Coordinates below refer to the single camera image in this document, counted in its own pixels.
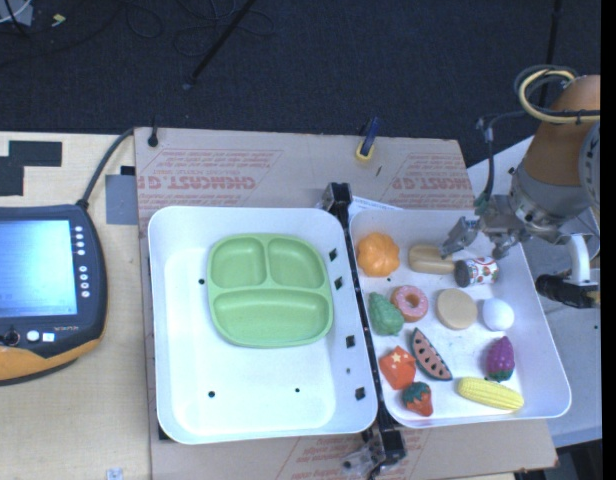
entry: yellow cable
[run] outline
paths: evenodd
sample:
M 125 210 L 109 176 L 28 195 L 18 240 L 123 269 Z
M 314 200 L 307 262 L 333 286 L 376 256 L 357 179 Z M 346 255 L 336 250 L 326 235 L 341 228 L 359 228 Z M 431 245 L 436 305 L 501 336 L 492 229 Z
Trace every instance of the yellow cable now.
M 533 107 L 528 100 L 526 99 L 526 87 L 528 87 L 532 82 L 534 82 L 537 78 L 546 75 L 558 75 L 566 78 L 569 81 L 575 79 L 575 76 L 568 71 L 557 71 L 544 69 L 537 71 L 536 73 L 526 77 L 524 81 L 521 83 L 519 87 L 519 102 L 521 106 L 524 108 L 526 112 L 528 112 L 531 116 L 540 121 L 546 121 L 548 123 L 553 124 L 576 124 L 576 123 L 591 123 L 595 121 L 599 121 L 599 116 L 551 116 L 548 114 L 544 114 L 543 112 L 538 111 L 535 107 Z

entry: white tray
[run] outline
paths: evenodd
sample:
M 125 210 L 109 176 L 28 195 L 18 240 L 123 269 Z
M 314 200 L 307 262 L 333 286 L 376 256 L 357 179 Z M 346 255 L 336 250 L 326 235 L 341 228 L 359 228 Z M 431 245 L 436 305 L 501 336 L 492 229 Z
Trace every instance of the white tray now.
M 320 253 L 334 308 L 323 338 L 246 348 L 221 337 L 200 280 L 213 244 L 240 233 L 294 235 Z M 173 206 L 153 215 L 148 243 L 157 415 L 172 439 L 202 444 L 357 433 L 372 425 L 377 396 L 345 236 L 334 216 L 309 208 Z
M 417 243 L 441 244 L 460 216 L 474 219 L 471 212 L 455 210 L 365 210 L 352 218 L 350 232 L 355 247 L 373 231 L 390 235 L 400 247 L 401 264 L 389 280 L 369 277 L 358 268 L 366 307 L 371 292 L 389 297 L 395 287 L 404 284 L 421 288 L 430 303 L 427 315 L 419 322 L 406 323 L 398 336 L 377 335 L 371 325 L 377 359 L 397 345 L 412 352 L 408 342 L 414 328 L 419 327 L 453 375 L 450 381 L 435 380 L 417 369 L 415 380 L 428 383 L 432 391 L 434 412 L 424 417 L 407 410 L 401 402 L 401 392 L 393 390 L 380 373 L 388 411 L 398 422 L 412 428 L 561 416 L 570 407 L 570 387 L 521 246 L 511 248 L 509 255 L 498 261 L 500 277 L 495 283 L 462 288 L 477 302 L 479 318 L 461 331 L 445 327 L 435 314 L 438 294 L 445 288 L 458 288 L 453 275 L 417 273 L 410 269 L 410 247 Z M 480 233 L 470 247 L 455 253 L 453 260 L 489 256 L 491 251 L 492 243 Z M 493 332 L 483 323 L 482 304 L 490 297 L 503 299 L 513 307 L 515 322 L 507 331 Z M 485 351 L 504 334 L 513 343 L 516 367 L 512 378 L 503 384 L 518 390 L 525 398 L 524 407 L 516 412 L 478 404 L 455 391 L 461 377 L 486 377 Z

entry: dark fabric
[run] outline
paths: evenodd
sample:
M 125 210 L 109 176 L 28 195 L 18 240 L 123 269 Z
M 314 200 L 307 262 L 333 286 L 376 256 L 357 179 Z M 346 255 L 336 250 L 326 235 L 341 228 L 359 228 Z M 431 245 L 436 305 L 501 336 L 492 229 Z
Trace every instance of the dark fabric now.
M 523 69 L 601 70 L 601 0 L 256 0 L 186 89 L 246 1 L 33 0 L 31 25 L 0 25 L 0 130 L 358 134 L 378 116 L 379 135 L 458 140 L 471 166 L 477 118 L 520 110 Z M 494 151 L 537 126 L 503 121 Z

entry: blue screen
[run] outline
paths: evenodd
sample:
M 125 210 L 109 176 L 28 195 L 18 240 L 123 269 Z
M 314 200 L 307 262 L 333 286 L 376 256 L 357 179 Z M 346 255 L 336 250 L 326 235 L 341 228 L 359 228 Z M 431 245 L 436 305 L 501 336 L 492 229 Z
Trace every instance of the blue screen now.
M 0 318 L 77 313 L 70 222 L 0 221 Z

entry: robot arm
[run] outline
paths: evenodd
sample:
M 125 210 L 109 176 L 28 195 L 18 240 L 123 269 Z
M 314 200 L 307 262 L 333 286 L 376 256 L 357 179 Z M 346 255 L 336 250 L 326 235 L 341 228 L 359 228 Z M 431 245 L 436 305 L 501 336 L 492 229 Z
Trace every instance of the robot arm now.
M 536 88 L 556 78 L 566 78 L 567 85 L 549 110 L 528 102 L 527 91 L 533 84 Z M 589 280 L 586 237 L 564 234 L 561 228 L 587 208 L 600 207 L 601 80 L 599 75 L 577 77 L 563 68 L 542 68 L 519 80 L 518 77 L 516 86 L 520 103 L 541 124 L 512 175 L 510 192 L 492 195 L 487 186 L 475 203 L 478 218 L 460 219 L 439 249 L 446 257 L 470 245 L 479 232 L 493 242 L 495 259 L 505 257 L 511 247 L 533 237 L 550 244 L 566 244 L 573 275 L 562 280 L 541 276 L 541 283 L 537 283 L 538 290 L 541 286 L 544 292 L 550 292 L 550 298 L 560 300 L 555 289 L 558 281 L 575 285 L 577 293 L 596 287 Z M 578 307 L 588 304 L 587 298 L 583 303 L 571 295 L 562 298 L 561 302 Z

